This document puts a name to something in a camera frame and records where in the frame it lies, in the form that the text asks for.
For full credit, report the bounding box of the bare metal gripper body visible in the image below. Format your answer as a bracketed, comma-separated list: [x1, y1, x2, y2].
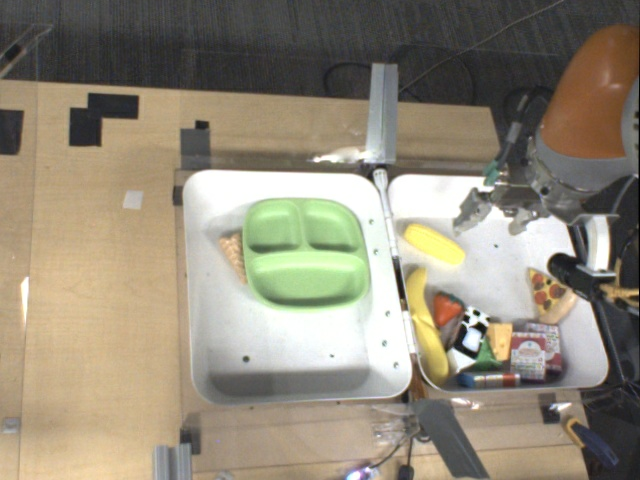
[491, 165, 555, 221]

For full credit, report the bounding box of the thin black and white rod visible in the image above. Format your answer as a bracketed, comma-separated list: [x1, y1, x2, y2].
[372, 167, 419, 369]

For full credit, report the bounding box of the green divided plate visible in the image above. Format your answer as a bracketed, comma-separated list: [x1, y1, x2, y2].
[241, 197, 373, 314]

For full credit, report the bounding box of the tan waffle cone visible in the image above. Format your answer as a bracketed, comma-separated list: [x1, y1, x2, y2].
[218, 231, 250, 286]

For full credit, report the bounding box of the black cylinder on white bracket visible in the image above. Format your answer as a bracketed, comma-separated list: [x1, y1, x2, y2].
[546, 215, 619, 300]

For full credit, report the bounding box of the yellow banana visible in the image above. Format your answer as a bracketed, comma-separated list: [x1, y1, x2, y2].
[404, 266, 451, 387]

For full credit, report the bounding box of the pink printed carton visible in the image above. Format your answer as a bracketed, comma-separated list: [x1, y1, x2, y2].
[523, 321, 564, 374]
[509, 331, 549, 382]

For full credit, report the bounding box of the pizza slice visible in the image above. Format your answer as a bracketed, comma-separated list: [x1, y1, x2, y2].
[527, 267, 579, 326]

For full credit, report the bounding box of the black and white carton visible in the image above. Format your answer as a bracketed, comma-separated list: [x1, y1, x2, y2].
[445, 305, 492, 375]

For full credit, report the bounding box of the yellow cheese wedge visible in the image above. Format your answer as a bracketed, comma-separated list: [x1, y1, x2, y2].
[485, 321, 515, 362]

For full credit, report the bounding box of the red strawberry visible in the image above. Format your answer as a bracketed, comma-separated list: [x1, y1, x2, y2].
[431, 291, 466, 329]

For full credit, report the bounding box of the yellow corn cob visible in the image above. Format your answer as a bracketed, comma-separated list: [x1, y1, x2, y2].
[402, 222, 467, 269]

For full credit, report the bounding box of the green cone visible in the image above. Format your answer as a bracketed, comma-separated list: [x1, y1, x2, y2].
[468, 336, 504, 372]

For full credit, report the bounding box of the white plastic tray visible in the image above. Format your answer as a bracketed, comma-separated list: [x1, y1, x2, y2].
[387, 173, 611, 395]
[181, 168, 414, 406]

